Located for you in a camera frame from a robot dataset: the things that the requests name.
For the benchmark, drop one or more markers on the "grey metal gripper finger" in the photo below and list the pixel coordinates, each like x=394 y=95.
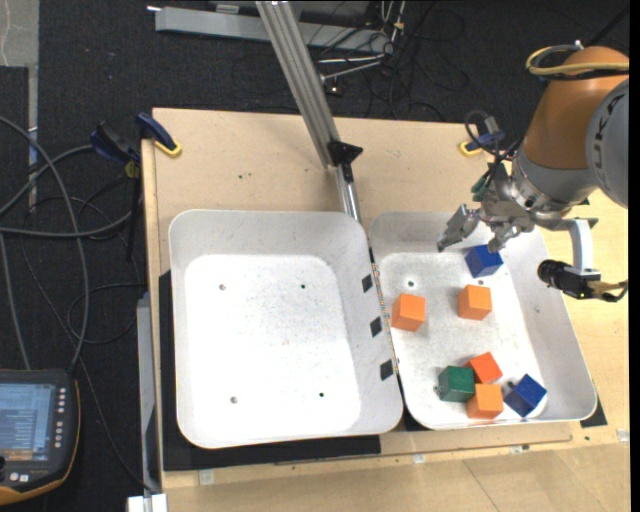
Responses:
x=502 y=240
x=457 y=227

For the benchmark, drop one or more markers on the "orange cube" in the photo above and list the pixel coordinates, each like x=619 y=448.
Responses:
x=408 y=312
x=474 y=302
x=485 y=401

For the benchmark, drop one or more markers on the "white plastic tray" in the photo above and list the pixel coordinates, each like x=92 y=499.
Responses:
x=270 y=340
x=450 y=345

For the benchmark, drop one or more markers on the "red-orange cube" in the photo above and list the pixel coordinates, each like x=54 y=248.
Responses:
x=486 y=367

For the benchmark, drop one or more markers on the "blue cube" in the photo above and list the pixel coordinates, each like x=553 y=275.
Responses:
x=525 y=395
x=482 y=261

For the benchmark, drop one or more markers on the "black cylinder on white bracket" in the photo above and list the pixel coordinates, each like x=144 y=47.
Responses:
x=567 y=277

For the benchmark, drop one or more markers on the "green cube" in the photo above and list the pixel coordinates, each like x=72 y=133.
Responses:
x=456 y=384

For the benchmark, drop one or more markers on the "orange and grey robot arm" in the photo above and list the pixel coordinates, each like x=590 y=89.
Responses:
x=565 y=125

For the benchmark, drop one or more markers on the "pale wood board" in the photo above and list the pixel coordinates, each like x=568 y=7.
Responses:
x=250 y=165

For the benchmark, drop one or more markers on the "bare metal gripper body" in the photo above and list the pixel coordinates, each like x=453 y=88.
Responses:
x=520 y=207

